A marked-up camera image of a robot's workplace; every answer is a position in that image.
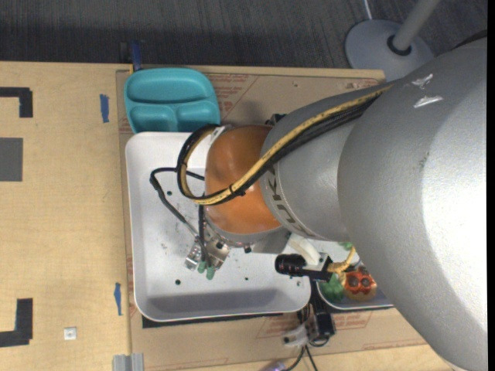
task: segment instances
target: black tape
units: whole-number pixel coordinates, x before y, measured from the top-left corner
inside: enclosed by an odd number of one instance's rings
[[[32,298],[17,300],[15,311],[15,328],[0,332],[0,348],[29,345],[32,339]]]
[[[24,87],[0,87],[0,97],[19,98],[19,118],[32,118],[32,91]]]

